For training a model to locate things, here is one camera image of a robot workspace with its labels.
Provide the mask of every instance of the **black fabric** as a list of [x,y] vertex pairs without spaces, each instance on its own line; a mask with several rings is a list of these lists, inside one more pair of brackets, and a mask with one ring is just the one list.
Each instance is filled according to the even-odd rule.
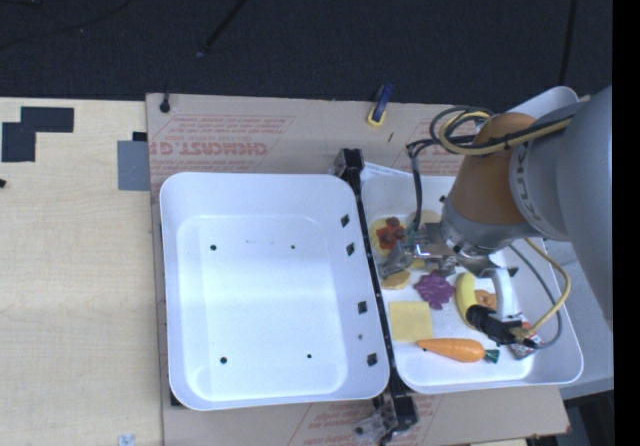
[[[370,100],[391,83],[392,101],[500,112],[560,83],[571,8],[571,0],[239,3],[0,0],[0,95],[143,100],[166,85]],[[613,0],[575,4],[563,83],[580,95],[612,83],[612,11]]]

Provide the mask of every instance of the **carrot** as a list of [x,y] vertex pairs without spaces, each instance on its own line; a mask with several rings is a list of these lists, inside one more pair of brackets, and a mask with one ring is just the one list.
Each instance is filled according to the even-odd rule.
[[460,362],[478,362],[486,359],[498,361],[499,350],[485,350],[482,343],[467,338],[432,338],[421,339],[418,346],[436,354],[455,359]]

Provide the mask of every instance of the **white tray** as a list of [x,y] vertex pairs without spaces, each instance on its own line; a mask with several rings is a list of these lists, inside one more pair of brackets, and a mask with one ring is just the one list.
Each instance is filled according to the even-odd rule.
[[[446,196],[454,178],[444,176],[423,176],[422,209],[440,213],[441,196]],[[381,218],[398,217],[408,224],[414,216],[416,197],[413,178],[407,176],[372,176],[362,189],[362,201],[368,224]],[[514,246],[525,254],[541,273],[555,298],[561,294],[558,283],[548,262],[542,260],[526,242],[516,241]],[[376,262],[384,261],[374,249]],[[552,305],[542,285],[531,270],[510,249],[494,256],[494,262],[501,265],[520,267],[512,278],[513,290],[524,315],[533,323]],[[464,270],[447,278],[455,286],[456,277]],[[387,306],[391,301],[422,301],[413,284],[425,270],[411,270],[411,282],[401,290],[382,290],[382,298]],[[476,288],[493,291],[490,280],[477,279]],[[393,350],[400,378],[412,389],[420,393],[448,393],[498,387],[515,387],[540,384],[565,384],[576,380],[582,373],[583,359],[575,331],[564,306],[562,334],[548,349],[536,351],[524,359],[517,360],[508,346],[499,347],[497,364],[486,361],[461,363],[430,352],[424,352],[414,343],[393,341]],[[498,348],[486,335],[467,326],[458,311],[455,296],[442,310],[431,309],[433,337],[468,337],[480,341],[485,348]],[[538,331],[543,340],[555,334],[556,317],[549,319]]]
[[160,213],[169,379],[185,406],[364,399],[384,390],[385,343],[344,181],[180,173],[162,186]]

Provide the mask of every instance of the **yellow cheese slice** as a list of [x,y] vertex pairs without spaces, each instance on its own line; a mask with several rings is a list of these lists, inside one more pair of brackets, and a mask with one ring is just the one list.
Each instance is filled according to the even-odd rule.
[[391,339],[416,342],[433,337],[428,302],[389,302]]

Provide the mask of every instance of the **yellow banana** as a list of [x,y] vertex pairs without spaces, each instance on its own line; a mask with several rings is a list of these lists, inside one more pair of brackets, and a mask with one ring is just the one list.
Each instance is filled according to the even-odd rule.
[[475,284],[475,275],[471,272],[460,274],[456,282],[456,304],[458,304],[462,319],[469,327],[472,327],[472,325],[466,318],[467,309],[478,303],[476,301]]

